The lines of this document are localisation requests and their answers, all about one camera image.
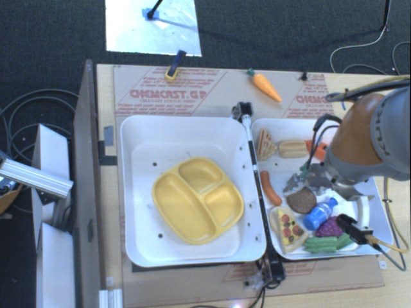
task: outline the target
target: white tray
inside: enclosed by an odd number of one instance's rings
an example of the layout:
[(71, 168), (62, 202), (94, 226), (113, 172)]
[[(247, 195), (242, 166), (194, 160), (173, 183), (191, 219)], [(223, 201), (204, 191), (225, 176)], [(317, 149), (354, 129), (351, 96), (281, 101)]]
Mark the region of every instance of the white tray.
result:
[[(266, 238), (244, 127), (222, 117), (135, 115), (120, 129), (119, 185), (125, 200), (125, 244), (142, 267), (245, 262), (265, 252)], [(216, 162), (244, 200), (242, 218), (220, 237), (187, 244), (154, 205), (152, 186), (161, 173), (191, 157)]]
[[(252, 125), (252, 135), (256, 148), (258, 146), (258, 136), (260, 129), (266, 128), (273, 141), (278, 145), (279, 142), (285, 140), (302, 139), (308, 140), (313, 137), (313, 126), (316, 120), (305, 119), (259, 119)], [(334, 136), (335, 128), (329, 129), (323, 136), (322, 142), (329, 144)], [(283, 189), (286, 187), (286, 182), (294, 173), (299, 173), (299, 168), (307, 161), (308, 157), (304, 158), (282, 158), (277, 151), (275, 155), (265, 161), (258, 161), (258, 169), (260, 171), (267, 170), (270, 173), (270, 181), (274, 191), (280, 195), (283, 199), (282, 205), (287, 206)], [(318, 160), (313, 159), (313, 163), (318, 163)], [(378, 194), (378, 190), (374, 179), (370, 179), (367, 183), (357, 184), (356, 189), (364, 195), (374, 195), (369, 204), (369, 216), (365, 215), (364, 218), (369, 218), (369, 227), (374, 230), (374, 235), (386, 243), (392, 243), (392, 235), (389, 228), (388, 220), (383, 209), (383, 205)], [(337, 216), (341, 213), (347, 214), (355, 219), (358, 219), (358, 208), (355, 202), (345, 201), (336, 192), (329, 190), (322, 196), (317, 197), (317, 201), (327, 201), (330, 196), (334, 196), (338, 200), (338, 205), (333, 210), (333, 216)], [(267, 199), (264, 194), (265, 207), (267, 212), (271, 210), (274, 205)], [(297, 222), (300, 226), (304, 227), (303, 214), (295, 213)], [(335, 253), (318, 253), (311, 254), (304, 250), (303, 247), (296, 249), (291, 253), (284, 253), (281, 249), (281, 245), (276, 234), (271, 230), (271, 238), (274, 248), (284, 258), (290, 260), (302, 260), (302, 259), (321, 259), (332, 257), (346, 257), (351, 255), (369, 255), (378, 254), (379, 252), (373, 249), (369, 245), (351, 244), (346, 248), (337, 251)]]

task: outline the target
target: electrical wire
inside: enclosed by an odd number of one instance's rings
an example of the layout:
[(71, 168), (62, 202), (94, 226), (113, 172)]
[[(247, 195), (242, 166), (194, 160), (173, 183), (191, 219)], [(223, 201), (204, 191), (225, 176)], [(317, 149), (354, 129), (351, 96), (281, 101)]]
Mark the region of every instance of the electrical wire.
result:
[[(27, 130), (28, 128), (33, 128), (33, 127), (38, 127), (40, 123), (33, 123), (33, 124), (29, 124), (28, 126), (23, 126), (22, 128), (20, 128), (19, 130), (17, 130), (11, 137), (10, 139), (10, 143), (12, 144), (12, 147), (14, 148), (14, 150), (17, 152), (16, 155), (13, 156), (13, 159), (17, 159), (18, 157), (23, 158), (24, 160), (26, 160), (27, 162), (31, 163), (31, 158), (27, 157), (25, 154), (23, 154), (25, 151), (28, 151), (30, 148), (34, 147), (34, 144), (31, 144), (27, 147), (25, 147), (24, 149), (20, 150), (19, 148), (17, 148), (17, 146), (13, 143), (15, 138), (23, 131)], [(42, 125), (47, 126), (48, 128), (51, 129), (55, 129), (55, 130), (59, 130), (60, 132), (66, 134), (67, 138), (70, 138), (71, 133), (69, 131), (67, 131), (66, 129), (62, 128), (61, 126), (57, 126), (55, 124), (51, 124), (51, 123), (42, 123)]]
[[(261, 299), (260, 308), (264, 307), (265, 288), (266, 288), (266, 286), (261, 289), (261, 291), (257, 295), (256, 299), (253, 301), (253, 303), (251, 305), (249, 305), (249, 308), (254, 308), (258, 304), (260, 299)], [(216, 307), (216, 306), (213, 306), (213, 305), (194, 305), (194, 306), (191, 306), (190, 308), (221, 308), (221, 307)]]
[[(390, 244), (388, 244), (388, 243), (384, 243), (383, 241), (380, 241), (379, 239), (377, 239), (377, 238), (374, 237), (374, 236), (368, 237), (368, 238), (367, 238), (367, 236), (366, 236), (366, 238), (369, 239), (369, 244), (370, 244), (374, 249), (376, 249), (377, 251), (381, 252), (381, 253), (384, 255), (384, 257), (388, 258), (388, 260), (389, 260), (390, 262), (392, 262), (392, 263), (395, 265), (395, 267), (397, 267), (397, 268), (398, 268), (399, 270), (401, 270), (401, 271), (406, 271), (406, 270), (407, 270), (407, 265), (406, 265), (406, 263), (405, 263), (403, 253), (409, 252), (410, 247), (409, 247), (407, 241), (405, 240), (405, 238), (404, 238), (404, 237), (402, 236), (402, 234), (399, 232), (399, 230), (398, 230), (398, 228), (397, 228), (397, 225), (396, 225), (396, 223), (395, 223), (395, 221), (394, 221), (394, 218), (393, 218), (393, 216), (392, 216), (391, 209), (390, 209), (390, 207), (389, 207), (389, 203), (391, 202), (391, 200), (389, 200), (389, 198), (388, 198), (388, 180), (389, 180), (389, 179), (388, 179), (387, 177), (384, 177), (384, 183), (383, 183), (384, 200), (383, 200), (383, 201), (385, 202), (385, 208), (386, 208), (386, 211), (387, 211), (387, 217), (388, 217), (388, 221), (389, 221), (389, 225), (390, 225), (390, 228), (391, 228), (392, 235), (393, 235), (394, 240), (395, 240), (395, 243), (396, 243), (396, 247), (395, 247), (395, 246), (392, 246), (392, 245), (390, 245)], [(401, 238), (402, 242), (404, 243), (404, 245), (405, 245), (405, 247), (406, 247), (405, 249), (401, 249), (401, 248), (400, 248), (397, 235)], [(400, 266), (389, 254), (387, 254), (386, 252), (384, 252), (384, 251), (382, 250), (382, 248), (379, 246), (379, 244), (380, 244), (380, 245), (383, 245), (383, 246), (386, 246), (386, 247), (388, 247), (388, 248), (391, 248), (391, 249), (393, 249), (393, 250), (395, 250), (395, 251), (397, 251), (397, 252), (399, 253), (400, 258), (401, 258), (402, 266)]]
[(371, 46), (371, 45), (373, 45), (373, 44), (376, 44), (378, 41), (381, 40), (381, 38), (383, 37), (386, 29), (387, 29), (387, 25), (384, 26), (384, 28), (382, 29), (381, 34), (379, 35), (379, 37), (378, 37), (375, 41), (372, 41), (372, 42), (370, 42), (370, 43), (368, 43), (368, 44), (357, 44), (357, 45), (345, 46), (345, 47), (340, 47), (340, 48), (335, 49), (335, 50), (332, 52), (332, 54), (331, 54), (331, 56), (330, 56), (330, 58), (329, 58), (329, 63), (330, 63), (330, 65), (331, 65), (331, 69), (333, 70), (333, 72), (334, 72), (334, 73), (337, 73), (337, 71), (335, 70), (334, 65), (333, 65), (333, 57), (334, 57), (334, 55), (335, 55), (335, 53), (336, 53), (337, 51), (340, 51), (340, 50), (343, 50), (343, 49), (367, 47), (367, 46)]
[(64, 94), (64, 95), (72, 96), (74, 98), (78, 98), (77, 94), (75, 94), (74, 92), (70, 92), (68, 90), (63, 90), (63, 89), (39, 89), (39, 90), (34, 90), (32, 92), (29, 92), (27, 94), (23, 94), (22, 96), (19, 96), (18, 98), (14, 99), (11, 103), (7, 104), (7, 106), (5, 106), (4, 108), (0, 108), (0, 116), (3, 119), (4, 130), (6, 132), (6, 147), (7, 148), (10, 147), (9, 142), (10, 142), (11, 134), (8, 131), (9, 126), (8, 126), (7, 120), (4, 116), (5, 112), (9, 108), (11, 108), (14, 104), (16, 104), (18, 101), (23, 100), (24, 98), (27, 98), (27, 97), (32, 96), (32, 95), (43, 94), (43, 93), (46, 93), (46, 92), (56, 93), (56, 94)]
[(388, 0), (388, 12), (387, 12), (387, 18), (386, 18), (386, 20), (385, 20), (385, 25), (384, 25), (384, 27), (383, 27), (383, 29), (382, 29), (379, 37), (378, 37), (375, 41), (372, 41), (372, 42), (370, 42), (370, 43), (368, 43), (368, 44), (358, 44), (358, 45), (353, 45), (353, 46), (340, 47), (340, 48), (335, 49), (335, 50), (332, 52), (331, 56), (329, 57), (329, 63), (330, 63), (330, 65), (331, 65), (331, 68), (332, 68), (332, 70), (333, 70), (334, 73), (337, 73), (337, 72), (335, 71), (335, 68), (334, 68), (334, 66), (333, 66), (333, 56), (335, 55), (335, 53), (336, 53), (337, 51), (340, 51), (340, 50), (343, 50), (343, 49), (367, 47), (367, 46), (371, 46), (371, 45), (373, 45), (373, 44), (376, 44), (378, 41), (381, 40), (381, 38), (383, 37), (385, 31), (387, 30), (387, 24), (388, 24), (388, 20), (389, 20), (389, 17), (390, 17), (390, 11), (391, 11), (391, 0)]
[(400, 76), (394, 81), (392, 78), (385, 79), (385, 81), (377, 81), (370, 85), (358, 87), (353, 90), (347, 90), (344, 93), (341, 92), (333, 92), (331, 94), (326, 95), (325, 100), (328, 102), (336, 102), (336, 101), (356, 101), (359, 97), (362, 97), (366, 94), (370, 94), (372, 92), (379, 92), (384, 90), (392, 90), (392, 89), (404, 89), (408, 88), (410, 85), (410, 76)]
[(395, 52), (399, 46), (402, 46), (403, 44), (411, 44), (410, 41), (402, 41), (399, 44), (396, 44), (395, 47), (392, 49), (391, 53), (391, 59), (392, 59), (392, 65), (394, 65), (394, 70), (398, 75), (401, 75), (401, 73), (398, 71), (398, 66), (396, 63), (396, 58), (395, 58)]
[(17, 107), (13, 110), (13, 112), (12, 112), (12, 114), (11, 114), (9, 120), (8, 120), (8, 135), (9, 135), (8, 152), (9, 152), (9, 155), (12, 154), (12, 148), (16, 148), (15, 145), (13, 145), (13, 144), (11, 143), (11, 138), (12, 138), (12, 123), (13, 123), (13, 119), (14, 119), (16, 113), (17, 113), (24, 105), (26, 105), (26, 104), (28, 104), (28, 103), (32, 103), (32, 102), (38, 102), (38, 101), (40, 101), (40, 100), (56, 101), (56, 102), (58, 102), (58, 103), (60, 103), (60, 104), (62, 104), (62, 105), (65, 105), (65, 106), (66, 106), (68, 109), (70, 109), (73, 113), (76, 112), (76, 110), (75, 110), (75, 108), (74, 108), (73, 106), (71, 106), (69, 103), (67, 103), (67, 102), (64, 101), (63, 99), (56, 98), (56, 97), (42, 96), (42, 97), (30, 98), (30, 99), (27, 99), (26, 101), (23, 101), (19, 106), (17, 106)]
[[(387, 31), (387, 24), (388, 24), (388, 20), (389, 20), (389, 16), (390, 16), (390, 11), (391, 11), (391, 0), (388, 1), (388, 4), (389, 4), (389, 9), (388, 9), (388, 12), (387, 12), (387, 19), (386, 19), (386, 21), (385, 21), (385, 25), (384, 25), (384, 27), (382, 28), (382, 31), (381, 31), (379, 37), (378, 37), (375, 41), (372, 41), (372, 42), (367, 43), (367, 44), (358, 44), (358, 45), (340, 47), (340, 48), (335, 49), (335, 50), (332, 52), (332, 54), (331, 54), (331, 56), (330, 56), (330, 58), (329, 58), (329, 63), (330, 63), (331, 69), (333, 70), (334, 73), (337, 73), (337, 71), (335, 70), (334, 65), (333, 65), (333, 57), (334, 57), (335, 53), (337, 53), (338, 51), (343, 50), (343, 49), (351, 49), (351, 48), (359, 48), (359, 47), (371, 46), (371, 45), (373, 45), (373, 44), (378, 43), (378, 42), (381, 40), (381, 38), (383, 37), (384, 33)], [(396, 52), (396, 49), (397, 49), (399, 46), (402, 46), (403, 44), (410, 44), (410, 42), (409, 42), (409, 41), (404, 41), (404, 42), (400, 42), (399, 44), (396, 44), (396, 45), (394, 46), (394, 48), (392, 49), (392, 52), (391, 52), (392, 65), (394, 66), (394, 71), (396, 72), (397, 75), (401, 75), (401, 73), (398, 71), (398, 67), (397, 67), (397, 63), (396, 63), (396, 59), (395, 59), (395, 52)], [(378, 73), (380, 73), (380, 74), (388, 75), (386, 72), (382, 71), (381, 69), (378, 69), (377, 67), (374, 67), (374, 66), (371, 66), (371, 65), (367, 65), (367, 64), (352, 64), (352, 65), (349, 65), (349, 66), (347, 66), (347, 67), (342, 71), (342, 73), (345, 73), (345, 72), (347, 72), (349, 69), (352, 69), (352, 68), (354, 68), (354, 67), (364, 67), (364, 68), (372, 69), (373, 71), (376, 71), (376, 72), (378, 72)]]
[(312, 161), (312, 159), (313, 159), (313, 157), (314, 157), (315, 152), (318, 150), (318, 148), (319, 148), (319, 146), (320, 146), (322, 137), (324, 136), (325, 132), (326, 132), (328, 129), (338, 128), (338, 127), (339, 127), (339, 126), (337, 126), (337, 125), (325, 127), (325, 128), (323, 129), (323, 131), (321, 131), (321, 134), (319, 135), (319, 138), (317, 139), (316, 143), (315, 143), (315, 137), (316, 137), (316, 134), (317, 134), (317, 133), (314, 132), (313, 141), (312, 141), (312, 144), (311, 144), (310, 156), (308, 157), (308, 161), (307, 161), (307, 163), (306, 163), (306, 168), (307, 168), (307, 169), (308, 169), (308, 168), (310, 167), (310, 165), (311, 165), (311, 161)]
[[(6, 134), (6, 135), (5, 135), (5, 138), (6, 138), (6, 151), (7, 151), (7, 154), (8, 154), (9, 156), (12, 156), (12, 155), (13, 155), (13, 152), (12, 152), (13, 149), (17, 152), (17, 154), (12, 157), (14, 160), (16, 160), (17, 158), (21, 157), (21, 158), (23, 158), (24, 160), (26, 160), (27, 162), (31, 163), (31, 159), (28, 158), (28, 157), (24, 154), (24, 152), (32, 149), (32, 148), (35, 146), (35, 144), (30, 144), (30, 145), (28, 145), (27, 147), (25, 147), (25, 148), (23, 148), (23, 149), (19, 149), (19, 148), (15, 145), (14, 140), (15, 140), (16, 137), (17, 137), (20, 133), (22, 133), (23, 131), (25, 131), (25, 130), (31, 128), (31, 127), (34, 127), (34, 126), (38, 126), (38, 125), (39, 125), (38, 123), (29, 124), (28, 126), (23, 126), (22, 128), (18, 129), (15, 133), (12, 133), (12, 123), (13, 123), (13, 119), (14, 119), (16, 113), (18, 113), (18, 111), (19, 111), (23, 106), (25, 106), (25, 105), (28, 104), (28, 103), (33, 103), (33, 102), (40, 101), (40, 100), (48, 100), (48, 101), (53, 101), (53, 102), (57, 102), (57, 103), (59, 103), (59, 104), (61, 104), (61, 105), (64, 105), (64, 106), (66, 106), (68, 109), (70, 109), (70, 111), (72, 111), (73, 113), (75, 112), (75, 109), (74, 109), (74, 107), (73, 107), (72, 105), (70, 105), (68, 102), (66, 102), (66, 101), (64, 101), (63, 99), (60, 99), (60, 98), (58, 98), (58, 97), (54, 97), (54, 96), (40, 96), (40, 97), (29, 98), (30, 96), (33, 96), (33, 95), (45, 94), (45, 93), (48, 93), (48, 94), (65, 94), (65, 95), (68, 95), (68, 96), (72, 96), (72, 97), (74, 97), (74, 98), (78, 98), (78, 95), (77, 95), (77, 94), (75, 94), (75, 93), (73, 93), (73, 92), (70, 92), (70, 91), (68, 91), (68, 90), (62, 90), (62, 89), (40, 89), (40, 90), (35, 90), (35, 91), (32, 91), (32, 92), (29, 92), (29, 93), (27, 93), (27, 94), (23, 94), (22, 96), (19, 96), (18, 98), (14, 99), (11, 103), (7, 104), (7, 106), (5, 106), (4, 108), (0, 108), (0, 117), (1, 117), (1, 119), (3, 120), (3, 123), (4, 123), (4, 131), (5, 131), (5, 134)], [(17, 104), (18, 102), (21, 102), (21, 103), (11, 111), (11, 115), (10, 115), (9, 121), (7, 121), (7, 118), (6, 118), (6, 116), (5, 116), (6, 112), (7, 112), (9, 109), (11, 109), (15, 104)], [(60, 126), (57, 126), (57, 125), (55, 125), (55, 124), (50, 124), (50, 123), (44, 123), (44, 125), (47, 126), (47, 127), (49, 127), (49, 128), (52, 128), (52, 129), (55, 129), (55, 130), (59, 130), (59, 131), (60, 131), (62, 134), (64, 134), (66, 137), (70, 137), (70, 136), (71, 136), (71, 133), (70, 133), (69, 131), (67, 131), (66, 129), (64, 129), (64, 128), (60, 127)], [(32, 213), (31, 210), (23, 209), (23, 208), (21, 208), (20, 206), (18, 206), (15, 202), (13, 202), (12, 207), (14, 207), (16, 210), (19, 210), (19, 211), (24, 212), (24, 213), (28, 213), (28, 214), (31, 214), (31, 213)]]

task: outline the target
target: metal rod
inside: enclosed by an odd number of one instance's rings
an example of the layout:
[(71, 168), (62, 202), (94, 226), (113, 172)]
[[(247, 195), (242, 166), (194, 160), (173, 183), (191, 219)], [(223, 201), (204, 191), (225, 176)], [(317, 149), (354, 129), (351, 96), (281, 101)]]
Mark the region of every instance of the metal rod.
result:
[(153, 9), (151, 9), (148, 13), (147, 13), (147, 18), (148, 19), (153, 19), (154, 13), (157, 10), (157, 8), (160, 6), (160, 4), (162, 3), (163, 0), (158, 0), (157, 3), (155, 4), (155, 6), (153, 7)]

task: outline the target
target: toy bottle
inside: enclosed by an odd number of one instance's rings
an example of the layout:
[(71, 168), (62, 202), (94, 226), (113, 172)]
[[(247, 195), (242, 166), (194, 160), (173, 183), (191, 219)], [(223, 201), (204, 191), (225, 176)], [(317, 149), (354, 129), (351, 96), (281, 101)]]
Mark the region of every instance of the toy bottle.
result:
[(317, 230), (331, 216), (336, 205), (338, 205), (338, 201), (335, 198), (330, 198), (328, 202), (318, 204), (305, 216), (304, 226), (308, 230)]

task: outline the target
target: pink toy food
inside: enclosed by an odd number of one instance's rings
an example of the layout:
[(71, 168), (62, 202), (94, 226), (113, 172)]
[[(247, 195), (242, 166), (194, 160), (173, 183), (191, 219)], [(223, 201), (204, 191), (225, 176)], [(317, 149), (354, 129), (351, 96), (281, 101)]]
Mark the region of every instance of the pink toy food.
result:
[(336, 236), (340, 237), (344, 232), (342, 229), (337, 225), (337, 217), (330, 217), (328, 218), (319, 229), (315, 232), (315, 236), (317, 237), (328, 237), (328, 236)]

